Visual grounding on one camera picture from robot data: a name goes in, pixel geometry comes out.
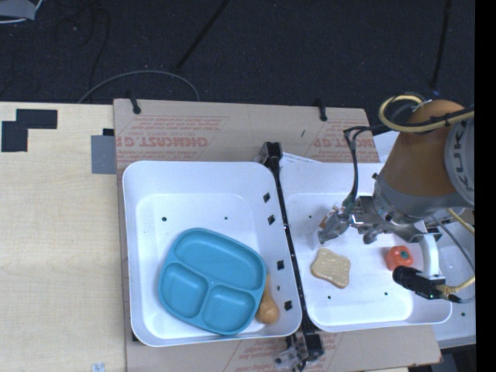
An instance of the black fabric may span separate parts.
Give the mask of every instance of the black fabric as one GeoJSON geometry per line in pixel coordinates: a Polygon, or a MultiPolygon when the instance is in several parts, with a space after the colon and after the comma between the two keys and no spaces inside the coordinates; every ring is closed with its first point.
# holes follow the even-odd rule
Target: black fabric
{"type": "Polygon", "coordinates": [[[46,0],[36,20],[0,25],[0,100],[76,103],[109,78],[154,70],[190,84],[141,72],[84,103],[110,104],[129,90],[194,101],[193,86],[204,102],[311,106],[319,98],[365,109],[371,125],[386,98],[406,91],[474,103],[475,0],[452,0],[448,12],[446,0],[225,1],[46,0]]]}

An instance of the bread slice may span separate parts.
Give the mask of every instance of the bread slice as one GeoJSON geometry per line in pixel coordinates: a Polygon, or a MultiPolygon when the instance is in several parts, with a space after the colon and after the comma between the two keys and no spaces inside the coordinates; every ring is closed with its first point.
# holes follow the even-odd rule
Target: bread slice
{"type": "Polygon", "coordinates": [[[321,248],[312,263],[312,274],[327,280],[338,288],[345,288],[350,283],[350,259],[327,248],[321,248]]]}

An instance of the black connector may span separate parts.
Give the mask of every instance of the black connector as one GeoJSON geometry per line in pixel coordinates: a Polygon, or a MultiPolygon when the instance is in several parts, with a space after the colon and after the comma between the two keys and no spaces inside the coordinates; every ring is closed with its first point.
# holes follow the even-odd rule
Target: black connector
{"type": "Polygon", "coordinates": [[[443,298],[443,293],[436,289],[437,285],[445,284],[446,279],[431,279],[419,275],[421,271],[413,267],[398,266],[393,271],[393,280],[402,287],[414,291],[426,299],[443,298]]]}

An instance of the blue divided plate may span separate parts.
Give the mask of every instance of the blue divided plate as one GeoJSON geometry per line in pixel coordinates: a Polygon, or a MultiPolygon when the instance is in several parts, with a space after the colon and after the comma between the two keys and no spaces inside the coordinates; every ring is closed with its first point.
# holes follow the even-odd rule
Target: blue divided plate
{"type": "Polygon", "coordinates": [[[266,275],[263,259],[247,245],[211,230],[189,229],[167,254],[158,295],[175,317],[234,335],[257,313],[266,275]]]}

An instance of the light wood surface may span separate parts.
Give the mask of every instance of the light wood surface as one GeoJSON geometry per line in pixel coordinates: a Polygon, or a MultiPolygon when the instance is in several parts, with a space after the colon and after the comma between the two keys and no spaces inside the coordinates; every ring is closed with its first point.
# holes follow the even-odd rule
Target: light wood surface
{"type": "Polygon", "coordinates": [[[116,178],[91,173],[112,107],[2,103],[0,119],[18,107],[59,113],[0,153],[0,370],[124,371],[116,178]]]}

